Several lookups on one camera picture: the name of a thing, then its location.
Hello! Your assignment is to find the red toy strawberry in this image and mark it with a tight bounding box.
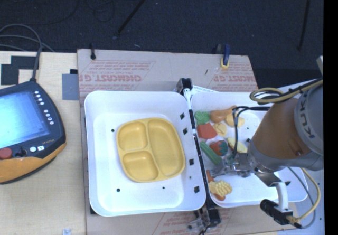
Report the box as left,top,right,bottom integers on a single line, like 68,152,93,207
209,139,229,157

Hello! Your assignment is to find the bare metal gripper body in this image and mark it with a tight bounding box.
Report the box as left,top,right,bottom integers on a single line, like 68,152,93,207
230,153,265,178

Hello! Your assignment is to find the yellow toy corn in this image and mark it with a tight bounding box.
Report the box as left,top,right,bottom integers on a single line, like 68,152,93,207
208,180,233,198

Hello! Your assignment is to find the brown cardboard board red print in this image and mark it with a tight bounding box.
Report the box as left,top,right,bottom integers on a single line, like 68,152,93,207
76,49,301,235

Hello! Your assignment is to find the red-orange toy pizza slice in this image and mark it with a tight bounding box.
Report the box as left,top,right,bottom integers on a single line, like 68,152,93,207
196,122,218,140

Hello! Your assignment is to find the round yellow toy biscuit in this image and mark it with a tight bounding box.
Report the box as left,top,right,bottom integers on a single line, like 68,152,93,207
213,122,228,137

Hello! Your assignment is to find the yellow toy banana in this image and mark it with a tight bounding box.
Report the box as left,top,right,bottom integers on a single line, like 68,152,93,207
227,136,248,154

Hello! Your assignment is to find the green toy cucumber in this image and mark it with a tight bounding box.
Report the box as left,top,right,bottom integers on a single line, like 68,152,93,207
199,141,223,165

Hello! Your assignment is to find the black cylinder on white bracket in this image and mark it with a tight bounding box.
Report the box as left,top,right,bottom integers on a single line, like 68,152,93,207
259,173,294,226

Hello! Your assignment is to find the orange toy carrot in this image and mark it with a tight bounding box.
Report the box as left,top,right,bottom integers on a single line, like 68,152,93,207
206,170,227,202

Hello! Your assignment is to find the yellow divided plate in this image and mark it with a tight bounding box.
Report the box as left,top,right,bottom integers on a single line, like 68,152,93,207
116,117,186,183

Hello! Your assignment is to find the white plastic tray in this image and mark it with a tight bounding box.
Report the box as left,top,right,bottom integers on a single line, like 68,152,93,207
84,90,207,217
190,91,309,209

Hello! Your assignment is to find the black block with thin wires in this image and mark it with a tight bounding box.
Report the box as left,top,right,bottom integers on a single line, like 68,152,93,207
176,78,193,95
205,206,222,227

